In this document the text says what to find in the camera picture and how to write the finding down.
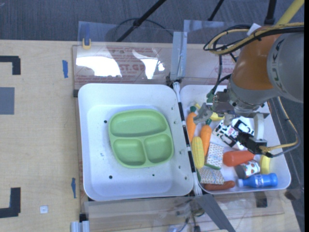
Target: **metal bracket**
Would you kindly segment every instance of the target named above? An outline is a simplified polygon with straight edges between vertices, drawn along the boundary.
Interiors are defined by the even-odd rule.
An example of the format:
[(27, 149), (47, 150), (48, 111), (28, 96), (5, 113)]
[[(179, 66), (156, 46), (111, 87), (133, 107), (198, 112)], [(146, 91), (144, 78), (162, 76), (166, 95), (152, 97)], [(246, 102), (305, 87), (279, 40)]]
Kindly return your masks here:
[(90, 232), (89, 221), (71, 222), (70, 232)]
[(193, 118), (193, 121), (195, 124), (207, 121), (212, 114), (213, 111), (211, 110), (210, 106), (207, 106), (206, 103), (203, 103), (201, 108), (198, 110), (198, 115)]
[(187, 32), (174, 32), (171, 59), (170, 80), (175, 81), (185, 76), (187, 55)]

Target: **clear plastic panel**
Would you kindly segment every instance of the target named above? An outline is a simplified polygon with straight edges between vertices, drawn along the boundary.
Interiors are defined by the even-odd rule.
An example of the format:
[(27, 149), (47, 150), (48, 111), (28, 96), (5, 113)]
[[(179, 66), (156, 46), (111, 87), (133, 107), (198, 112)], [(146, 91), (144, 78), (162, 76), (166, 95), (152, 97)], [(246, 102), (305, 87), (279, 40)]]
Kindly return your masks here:
[(175, 55), (172, 53), (174, 32), (138, 27), (127, 34), (131, 28), (79, 23), (78, 45), (73, 48), (76, 90), (87, 83), (166, 83)]
[[(270, 215), (283, 216), (286, 212), (283, 192), (230, 194), (215, 196), (215, 201), (236, 230), (245, 226), (246, 230), (254, 231), (261, 221), (261, 218), (254, 217), (267, 219)], [(223, 228), (223, 224), (212, 221), (211, 216), (218, 215), (212, 208), (204, 210), (191, 196), (84, 202), (91, 232), (188, 232), (193, 231), (195, 225), (201, 231), (217, 231), (218, 226)], [(246, 223), (246, 218), (252, 218), (252, 221)]]
[[(204, 46), (216, 35), (235, 25), (245, 25), (236, 22), (185, 20), (183, 31), (187, 33), (187, 65), (183, 86), (188, 84), (214, 85), (218, 78), (219, 56), (205, 51)], [(247, 37), (245, 32), (228, 34), (218, 41), (218, 46), (229, 44)], [(221, 77), (231, 74), (235, 61), (230, 55), (222, 56)]]
[[(87, 83), (167, 84), (170, 79), (181, 79), (182, 86), (214, 85), (219, 58), (203, 48), (215, 35), (239, 24), (185, 20), (180, 32), (149, 23), (134, 28), (79, 22), (78, 45), (73, 49), (75, 89)], [(229, 34), (218, 43), (245, 36), (245, 32)], [(230, 55), (222, 59), (221, 77), (231, 74), (235, 65)]]

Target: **green plate compartment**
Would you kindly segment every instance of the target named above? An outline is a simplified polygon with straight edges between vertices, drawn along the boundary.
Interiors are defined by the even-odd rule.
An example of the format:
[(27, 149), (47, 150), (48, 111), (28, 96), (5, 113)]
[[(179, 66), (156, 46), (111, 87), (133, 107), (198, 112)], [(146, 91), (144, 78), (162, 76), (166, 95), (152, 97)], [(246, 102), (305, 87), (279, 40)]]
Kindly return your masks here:
[(150, 167), (171, 159), (173, 139), (165, 117), (154, 109), (116, 113), (109, 122), (112, 150), (130, 168)]

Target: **wooden surface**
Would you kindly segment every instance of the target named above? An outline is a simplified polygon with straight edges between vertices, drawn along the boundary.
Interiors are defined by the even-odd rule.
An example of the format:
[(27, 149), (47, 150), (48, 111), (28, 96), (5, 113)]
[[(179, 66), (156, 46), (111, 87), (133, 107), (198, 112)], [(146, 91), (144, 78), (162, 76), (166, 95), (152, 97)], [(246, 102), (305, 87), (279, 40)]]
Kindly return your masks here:
[[(11, 63), (0, 63), (0, 87), (15, 88), (14, 115), (0, 115), (0, 208), (10, 202), (10, 188), (21, 188), (18, 217), (0, 218), (0, 231), (70, 231), (79, 219), (79, 163), (72, 46), (76, 42), (0, 41), (0, 56), (21, 58), (21, 75)], [(68, 62), (68, 78), (62, 61)], [(71, 182), (75, 178), (76, 198)], [(233, 217), (236, 231), (297, 232), (291, 202), (278, 192), (274, 215)], [(40, 214), (47, 205), (48, 213)], [(221, 202), (227, 212), (227, 203)], [(221, 231), (212, 221), (197, 219), (202, 230)], [(135, 231), (166, 231), (166, 227)]]

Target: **white box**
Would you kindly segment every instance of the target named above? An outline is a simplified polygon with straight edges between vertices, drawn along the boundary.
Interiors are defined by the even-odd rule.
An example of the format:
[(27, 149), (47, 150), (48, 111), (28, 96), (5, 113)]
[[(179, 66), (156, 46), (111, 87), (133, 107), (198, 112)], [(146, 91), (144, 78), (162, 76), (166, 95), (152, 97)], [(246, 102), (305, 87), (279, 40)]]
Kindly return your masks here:
[[(187, 85), (181, 89), (183, 112), (186, 116), (192, 101), (205, 102), (213, 86)], [(78, 93), (81, 126), (83, 178), (87, 196), (95, 201), (134, 198), (184, 196), (193, 189), (193, 175), (183, 133), (178, 101), (173, 89), (165, 85), (86, 84)], [(167, 119), (174, 143), (170, 161), (145, 168), (127, 168), (115, 159), (108, 136), (108, 121), (113, 114), (135, 108), (153, 108)], [(269, 112), (268, 106), (261, 112)], [(280, 144), (271, 115), (265, 119), (268, 145)], [(224, 143), (215, 137), (211, 142)], [(269, 188), (239, 188), (208, 191), (212, 194), (285, 189), (291, 176), (284, 155), (271, 160), (270, 170), (278, 176), (278, 185)], [(234, 168), (222, 167), (225, 180), (237, 182)]]

